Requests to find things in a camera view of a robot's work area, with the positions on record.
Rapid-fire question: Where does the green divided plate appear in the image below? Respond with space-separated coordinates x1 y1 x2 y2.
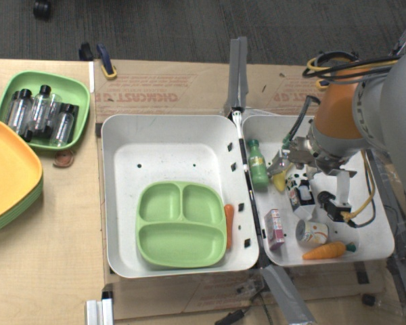
135 180 229 269

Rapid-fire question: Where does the green square plate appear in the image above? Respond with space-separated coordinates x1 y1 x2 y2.
0 70 91 150

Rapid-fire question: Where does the yellow banana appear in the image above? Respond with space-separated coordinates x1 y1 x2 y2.
272 167 292 193

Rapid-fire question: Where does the white plastic tray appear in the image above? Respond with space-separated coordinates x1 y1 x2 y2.
100 113 261 280
241 114 396 268

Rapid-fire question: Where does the clear bottle black cap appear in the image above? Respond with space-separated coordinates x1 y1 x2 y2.
49 103 76 148
7 88 34 135
48 93 64 128
28 84 53 137

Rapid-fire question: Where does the brown doughnut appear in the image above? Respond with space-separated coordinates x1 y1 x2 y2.
52 149 76 169

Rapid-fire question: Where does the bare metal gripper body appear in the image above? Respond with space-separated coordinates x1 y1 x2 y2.
288 136 357 177

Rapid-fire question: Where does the pink carton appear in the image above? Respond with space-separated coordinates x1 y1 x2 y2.
263 209 286 251

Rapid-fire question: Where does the brown cardboard board red print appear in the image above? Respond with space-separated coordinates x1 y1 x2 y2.
93 58 390 321

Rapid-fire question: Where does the green plastic bottle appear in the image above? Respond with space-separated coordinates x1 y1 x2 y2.
246 139 270 188

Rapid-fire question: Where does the yellow plate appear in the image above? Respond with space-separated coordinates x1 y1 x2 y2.
0 118 44 225

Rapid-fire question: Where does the orange carrot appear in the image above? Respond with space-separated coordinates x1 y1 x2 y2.
302 241 357 261

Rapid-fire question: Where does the black cylinder on white bracket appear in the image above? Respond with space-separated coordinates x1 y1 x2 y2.
316 169 357 223

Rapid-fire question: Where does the black and white carton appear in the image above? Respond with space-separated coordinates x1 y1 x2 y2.
285 173 317 221

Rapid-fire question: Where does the orange toy sausage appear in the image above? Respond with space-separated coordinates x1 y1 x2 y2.
224 203 235 251

